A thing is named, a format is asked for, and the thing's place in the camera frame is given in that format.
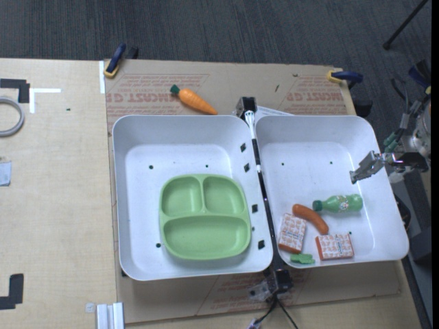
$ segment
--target orange carrot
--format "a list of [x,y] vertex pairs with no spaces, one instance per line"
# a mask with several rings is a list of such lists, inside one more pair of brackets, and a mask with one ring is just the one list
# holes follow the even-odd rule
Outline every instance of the orange carrot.
[[216,109],[214,109],[206,100],[201,98],[199,94],[195,93],[191,89],[179,89],[177,85],[173,85],[171,87],[171,93],[177,94],[181,102],[192,108],[195,108],[196,110],[208,114],[218,114]]
[[328,234],[329,226],[316,211],[300,204],[294,204],[293,215],[312,223],[317,228],[319,233]]

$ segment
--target metal ring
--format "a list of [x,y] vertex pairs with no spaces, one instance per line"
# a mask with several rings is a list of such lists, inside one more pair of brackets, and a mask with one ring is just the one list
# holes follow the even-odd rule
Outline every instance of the metal ring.
[[16,125],[14,125],[14,127],[12,127],[9,130],[0,130],[0,138],[1,138],[4,136],[11,136],[20,130],[21,126],[25,121],[25,113],[23,112],[23,109],[21,108],[18,102],[8,99],[7,97],[0,97],[0,103],[6,103],[8,105],[11,105],[12,107],[16,108],[16,110],[20,114],[19,122]]

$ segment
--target white tray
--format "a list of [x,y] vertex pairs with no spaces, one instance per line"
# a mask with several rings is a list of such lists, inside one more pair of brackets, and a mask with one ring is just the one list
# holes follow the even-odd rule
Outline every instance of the white tray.
[[[119,256],[135,280],[252,273],[266,269],[273,257],[267,217],[254,161],[250,130],[234,116],[132,115],[113,127]],[[408,238],[385,169],[351,184],[349,171],[370,151],[379,151],[369,123],[356,116],[265,116],[256,123],[261,168],[275,230],[292,205],[359,193],[364,208],[352,215],[323,215],[332,232],[351,232],[355,257],[320,261],[316,229],[307,224],[303,253],[312,265],[396,260],[408,253]],[[163,245],[158,214],[164,183],[183,174],[220,174],[244,190],[252,225],[248,249],[232,258],[183,260]]]

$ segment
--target bottle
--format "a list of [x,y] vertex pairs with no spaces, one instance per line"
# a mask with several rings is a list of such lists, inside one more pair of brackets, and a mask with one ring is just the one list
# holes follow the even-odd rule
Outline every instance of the bottle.
[[321,210],[328,210],[330,212],[350,212],[359,211],[363,208],[363,199],[358,194],[352,195],[334,195],[325,201],[313,201],[313,210],[319,212]]

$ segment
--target green divided tray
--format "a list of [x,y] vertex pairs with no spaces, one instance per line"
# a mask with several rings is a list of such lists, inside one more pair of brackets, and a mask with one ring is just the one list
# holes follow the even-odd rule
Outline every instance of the green divided tray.
[[236,256],[250,242],[246,197],[225,175],[179,175],[161,189],[160,228],[164,245],[176,257]]

